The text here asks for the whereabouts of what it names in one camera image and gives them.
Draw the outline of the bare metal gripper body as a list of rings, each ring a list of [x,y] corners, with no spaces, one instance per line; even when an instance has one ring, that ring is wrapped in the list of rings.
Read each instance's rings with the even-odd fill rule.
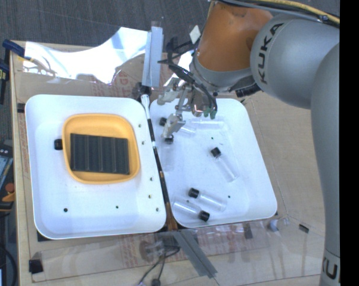
[[[203,85],[180,80],[176,91],[179,92],[178,104],[175,106],[177,114],[187,111],[194,116],[216,116],[216,98]]]

